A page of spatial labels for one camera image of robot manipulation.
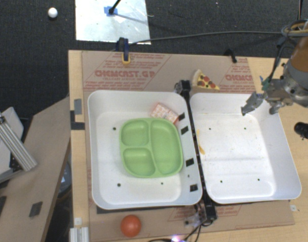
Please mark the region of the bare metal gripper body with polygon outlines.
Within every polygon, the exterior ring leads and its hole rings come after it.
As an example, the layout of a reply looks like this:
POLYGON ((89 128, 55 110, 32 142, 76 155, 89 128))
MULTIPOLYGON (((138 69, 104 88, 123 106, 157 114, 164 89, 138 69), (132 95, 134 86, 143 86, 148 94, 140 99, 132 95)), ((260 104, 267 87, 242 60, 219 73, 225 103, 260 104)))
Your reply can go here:
POLYGON ((308 107, 308 89, 292 79, 266 79, 263 81, 265 100, 273 107, 298 104, 308 107))

